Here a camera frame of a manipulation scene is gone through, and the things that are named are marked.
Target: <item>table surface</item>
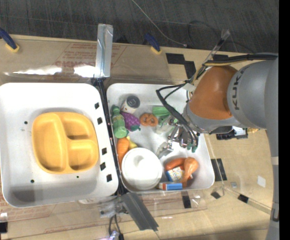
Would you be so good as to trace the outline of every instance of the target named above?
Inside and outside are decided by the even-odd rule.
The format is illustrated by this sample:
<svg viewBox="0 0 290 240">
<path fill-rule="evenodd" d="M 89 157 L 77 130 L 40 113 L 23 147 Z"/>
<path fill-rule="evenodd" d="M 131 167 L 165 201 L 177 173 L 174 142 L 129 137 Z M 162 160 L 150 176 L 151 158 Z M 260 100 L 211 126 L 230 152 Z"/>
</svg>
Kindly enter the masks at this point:
<svg viewBox="0 0 290 240">
<path fill-rule="evenodd" d="M 67 75 L 76 65 L 93 65 L 96 42 L 12 35 L 18 53 L 5 48 L 0 39 L 0 85 L 26 82 L 14 72 L 62 67 Z M 146 45 L 114 43 L 111 77 L 114 83 L 179 84 L 186 80 L 188 65 L 198 69 L 210 51 L 162 47 L 157 55 Z M 219 52 L 230 56 L 231 52 Z M 239 69 L 248 62 L 234 65 Z M 140 231 L 127 214 L 118 216 L 125 239 L 265 239 L 273 198 L 273 175 L 265 130 L 247 139 L 216 140 L 205 136 L 210 157 L 221 161 L 225 176 L 209 189 L 188 192 L 192 208 L 183 208 L 182 195 L 174 192 L 141 195 L 158 223 L 158 231 Z M 40 207 L 14 208 L 4 200 L 0 182 L 0 214 L 7 218 L 2 239 L 101 239 L 108 237 L 109 218 L 91 200 Z"/>
</svg>

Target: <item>dark gray floor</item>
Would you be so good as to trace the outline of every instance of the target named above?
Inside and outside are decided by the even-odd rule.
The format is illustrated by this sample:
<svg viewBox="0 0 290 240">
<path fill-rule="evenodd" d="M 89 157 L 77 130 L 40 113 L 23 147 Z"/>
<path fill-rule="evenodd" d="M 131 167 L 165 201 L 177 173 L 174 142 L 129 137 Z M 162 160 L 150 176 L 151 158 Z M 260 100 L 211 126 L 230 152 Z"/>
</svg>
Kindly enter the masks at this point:
<svg viewBox="0 0 290 240">
<path fill-rule="evenodd" d="M 135 0 L 170 39 L 210 50 L 223 29 L 232 34 L 223 51 L 279 50 L 279 0 Z M 165 38 L 131 0 L 0 0 L 0 27 L 11 34 L 96 40 L 97 25 L 111 24 L 114 41 L 142 44 L 145 33 Z"/>
</svg>

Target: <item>white bowl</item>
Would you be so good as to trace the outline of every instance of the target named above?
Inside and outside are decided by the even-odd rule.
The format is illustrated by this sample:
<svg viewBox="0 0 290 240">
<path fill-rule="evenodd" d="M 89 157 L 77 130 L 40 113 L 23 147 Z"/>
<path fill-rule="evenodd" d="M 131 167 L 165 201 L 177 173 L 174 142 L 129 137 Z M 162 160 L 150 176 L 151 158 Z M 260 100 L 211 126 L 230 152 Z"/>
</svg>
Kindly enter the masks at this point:
<svg viewBox="0 0 290 240">
<path fill-rule="evenodd" d="M 157 156 L 142 147 L 131 149 L 122 162 L 125 181 L 137 190 L 150 190 L 160 181 L 163 167 Z"/>
</svg>

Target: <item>thin white wire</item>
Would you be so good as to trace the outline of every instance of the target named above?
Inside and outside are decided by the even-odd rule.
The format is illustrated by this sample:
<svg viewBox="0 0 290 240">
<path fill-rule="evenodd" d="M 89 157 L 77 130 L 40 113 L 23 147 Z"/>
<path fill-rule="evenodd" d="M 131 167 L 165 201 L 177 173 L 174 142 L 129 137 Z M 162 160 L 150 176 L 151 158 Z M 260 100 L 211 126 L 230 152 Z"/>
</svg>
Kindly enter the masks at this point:
<svg viewBox="0 0 290 240">
<path fill-rule="evenodd" d="M 169 38 L 168 36 L 166 36 L 161 30 L 160 30 L 160 28 L 153 22 L 153 20 L 145 13 L 145 11 L 138 5 L 138 3 L 136 3 L 135 2 L 135 0 L 131 0 L 139 9 L 140 9 L 140 11 L 147 17 L 147 19 L 156 27 L 156 29 L 158 29 L 158 31 L 163 35 L 163 37 L 165 37 L 166 39 L 168 39 L 168 40 L 170 40 L 170 41 L 172 41 L 172 42 L 174 42 L 174 43 L 177 43 L 177 44 L 179 44 L 179 45 L 182 45 L 182 46 L 184 46 L 184 47 L 187 47 L 187 45 L 186 44 L 184 44 L 184 43 L 181 43 L 181 42 L 178 42 L 178 41 L 175 41 L 175 40 L 173 40 L 173 39 L 171 39 L 171 38 Z"/>
</svg>

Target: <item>blue clamp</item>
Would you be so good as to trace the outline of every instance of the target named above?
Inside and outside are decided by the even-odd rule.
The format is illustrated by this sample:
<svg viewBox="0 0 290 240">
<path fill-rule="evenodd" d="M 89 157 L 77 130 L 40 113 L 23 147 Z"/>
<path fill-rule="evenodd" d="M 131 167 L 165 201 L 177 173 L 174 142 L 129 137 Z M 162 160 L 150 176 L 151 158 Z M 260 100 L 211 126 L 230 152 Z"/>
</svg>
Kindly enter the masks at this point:
<svg viewBox="0 0 290 240">
<path fill-rule="evenodd" d="M 10 37 L 10 35 L 2 28 L 0 28 L 0 37 L 4 39 L 4 41 L 6 42 L 5 46 L 11 52 L 13 52 L 13 53 L 18 52 L 19 46 L 14 42 L 14 40 Z"/>
<path fill-rule="evenodd" d="M 152 51 L 156 54 L 160 54 L 161 53 L 161 50 L 160 50 L 160 47 L 159 47 L 159 44 L 157 42 L 157 40 L 152 36 L 150 35 L 149 33 L 145 34 L 145 40 L 150 43 L 150 45 L 152 46 Z"/>
</svg>

